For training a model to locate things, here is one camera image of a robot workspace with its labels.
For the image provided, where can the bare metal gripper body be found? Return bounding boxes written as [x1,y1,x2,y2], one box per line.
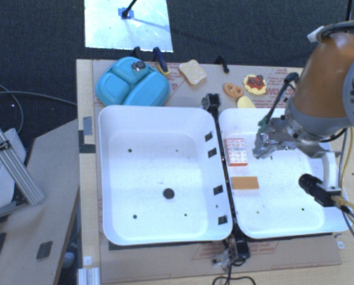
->
[265,116,329,158]

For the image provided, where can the orange and white carton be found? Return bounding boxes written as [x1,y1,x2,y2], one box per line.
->
[224,138,250,167]

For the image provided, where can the orange biscuit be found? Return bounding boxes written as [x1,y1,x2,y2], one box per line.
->
[231,176,260,191]

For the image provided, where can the thin black rod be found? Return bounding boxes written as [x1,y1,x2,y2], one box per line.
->
[211,104,244,246]

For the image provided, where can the yellow crisp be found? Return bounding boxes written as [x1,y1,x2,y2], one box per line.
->
[236,95,257,110]

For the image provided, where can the white plastic tray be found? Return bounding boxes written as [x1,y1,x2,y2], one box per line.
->
[218,107,353,240]
[97,104,234,246]

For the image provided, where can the orange pretzel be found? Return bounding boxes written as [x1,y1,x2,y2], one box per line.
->
[222,83,244,99]

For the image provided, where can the pale toast slice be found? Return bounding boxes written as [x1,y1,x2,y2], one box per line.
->
[178,59,208,86]

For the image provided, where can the brown cardboard board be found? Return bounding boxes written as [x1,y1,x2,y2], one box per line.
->
[92,59,342,283]

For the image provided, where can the blue divided plate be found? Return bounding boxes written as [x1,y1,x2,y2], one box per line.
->
[95,56,172,107]

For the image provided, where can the black cylinder on white bracket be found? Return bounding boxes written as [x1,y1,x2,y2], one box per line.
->
[298,151,343,208]

